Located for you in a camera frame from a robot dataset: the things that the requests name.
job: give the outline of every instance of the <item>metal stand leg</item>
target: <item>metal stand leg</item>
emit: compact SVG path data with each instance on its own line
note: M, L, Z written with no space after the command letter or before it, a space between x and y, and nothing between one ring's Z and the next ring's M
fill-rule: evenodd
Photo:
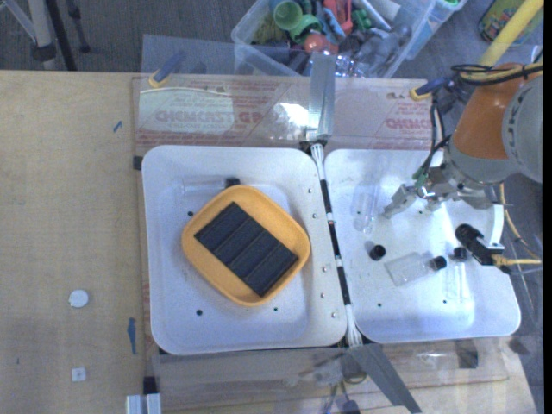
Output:
M46 16L44 0L28 0L28 7L34 25L34 38L36 45L33 56L42 62L48 71L55 69L55 45L52 43L52 36Z
M387 359L381 345L369 343L359 348L351 348L348 353L359 364L362 371L372 378L393 405L404 406L411 413L422 412L411 392L408 391L405 383Z
M78 50L82 53L89 53L91 48L86 41L85 32L83 31L82 24L80 23L80 9L75 3L75 0L66 0L66 4L68 14L72 18L75 24L75 29L77 30L78 41L80 43Z
M77 65L75 65L75 60L72 56L71 47L69 45L69 40L67 39L66 29L61 19L58 4L56 0L45 1L48 12L50 13L50 18L52 19L53 29L58 37L58 44L60 45L61 54L63 55L63 60L66 63L66 68L68 71L76 71Z

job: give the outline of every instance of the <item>black bottle cap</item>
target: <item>black bottle cap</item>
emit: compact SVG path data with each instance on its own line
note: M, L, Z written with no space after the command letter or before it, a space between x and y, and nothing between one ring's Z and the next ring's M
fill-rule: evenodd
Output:
M375 245L373 246L372 250L370 250L370 253L368 255L373 260L380 260L386 255L386 248L382 245Z
M240 182L240 179L239 178L226 178L224 180L224 188L225 189L228 189L229 187L232 187L233 185L239 185L241 184Z
M465 247L456 247L453 250L453 257L456 260L466 260L467 259L467 250Z
M431 260L431 268L435 271L447 266L447 260L443 256L437 256Z

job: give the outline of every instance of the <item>gray carpet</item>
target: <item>gray carpet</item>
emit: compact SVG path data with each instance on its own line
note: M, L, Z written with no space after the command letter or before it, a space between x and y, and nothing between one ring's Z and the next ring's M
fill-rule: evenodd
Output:
M27 0L16 1L28 11ZM67 16L65 1L57 1L78 70L139 72L142 69L144 35L229 44L232 28L256 0L75 0L82 13L82 26L91 53L78 50L78 37ZM433 79L448 75L451 65L476 62L488 46L480 39L477 22L491 1L467 1L441 26L414 60L402 63L394 76ZM542 45L541 25L525 45L512 48L504 59L530 62L535 47ZM56 66L65 69L60 54ZM31 57L30 39L6 9L0 9L0 69L42 69L41 63ZM450 127L454 127L458 119L458 109L461 106L448 115ZM521 223L520 230L536 250L542 252L538 247L543 235L542 185L514 177L506 183L506 188L510 201L517 204L512 214ZM515 238L506 235L505 239L509 250L515 252ZM522 307L523 323L511 347L522 359L539 412L544 412L542 273L512 281Z

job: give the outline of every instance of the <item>white tray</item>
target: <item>white tray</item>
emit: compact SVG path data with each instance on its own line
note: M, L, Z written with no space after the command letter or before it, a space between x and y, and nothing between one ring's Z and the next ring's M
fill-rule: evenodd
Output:
M395 286L384 262L412 252L434 256L460 246L455 229L468 223L489 242L499 242L503 210L475 210L462 201L448 201L433 213L420 198L388 219L381 215L401 183L411 182L427 152L401 150L336 150L324 162L336 220L343 266L359 330L380 343L508 336L520 324L520 310L510 278L498 268L471 258L465 276L454 266L411 284ZM379 215L371 233L355 228L356 204L363 185L377 183ZM373 244L386 248L379 261L368 256ZM458 287L463 295L458 296Z
M266 193L310 237L311 256L301 272L273 300L255 308L220 294L180 246L188 212L198 211L229 177ZM142 179L152 333L166 352L322 347L344 336L341 288L310 157L294 149L160 146L144 157Z

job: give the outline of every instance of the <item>wooden surface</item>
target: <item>wooden surface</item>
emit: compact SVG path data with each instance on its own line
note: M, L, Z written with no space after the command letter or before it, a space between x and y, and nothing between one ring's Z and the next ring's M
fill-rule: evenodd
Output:
M141 392L146 251L132 168L133 76L0 72L2 413L123 412L125 397ZM68 304L78 288L90 296L82 309ZM461 383L440 385L436 372L428 386L413 389L424 412L535 412L506 341L494 352L499 371L485 368L488 381L466 372ZM85 381L72 382L75 367L86 368ZM370 412L406 412L377 392L368 396L359 400ZM274 405L232 412L274 412Z

